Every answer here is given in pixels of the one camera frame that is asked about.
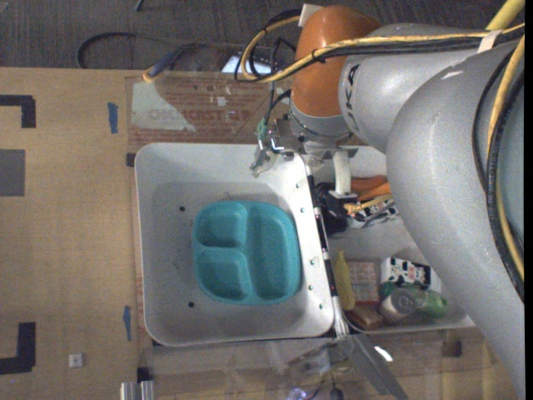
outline dark gray floor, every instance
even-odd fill
[[[146,0],[142,10],[135,12],[137,0],[0,0],[0,63],[73,68],[77,47],[93,34],[127,31],[168,38],[168,43],[102,40],[87,50],[90,68],[146,68],[172,50],[172,40],[245,44],[268,18],[303,3],[352,6],[385,24],[483,28],[504,1]],[[294,28],[289,36],[296,34]]]

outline orange object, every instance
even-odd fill
[[[324,7],[307,19],[298,40],[295,59],[328,44],[364,37],[380,26],[374,18],[350,7]],[[338,88],[346,58],[332,57],[325,63],[315,63],[295,74],[292,101],[299,111],[314,117],[341,114]]]
[[[373,198],[376,198],[376,197],[385,196],[387,194],[391,194],[391,185],[390,183],[385,182],[379,187],[373,188],[370,191],[360,194],[357,200],[362,202],[365,200],[372,200]]]
[[[377,188],[380,185],[387,182],[385,175],[376,175],[375,177],[353,177],[351,179],[351,191],[355,194],[366,193],[373,188]]]

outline gray square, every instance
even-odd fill
[[[0,197],[23,197],[26,150],[0,149]]]

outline teal divided tray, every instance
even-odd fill
[[[296,226],[271,204],[208,204],[196,216],[192,251],[198,284],[225,303],[280,303],[300,286]]]

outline yellow bottle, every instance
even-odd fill
[[[344,311],[350,311],[356,306],[356,298],[351,289],[350,269],[344,259],[344,251],[340,250],[333,263],[333,273],[335,274],[336,290],[341,299],[341,306]]]

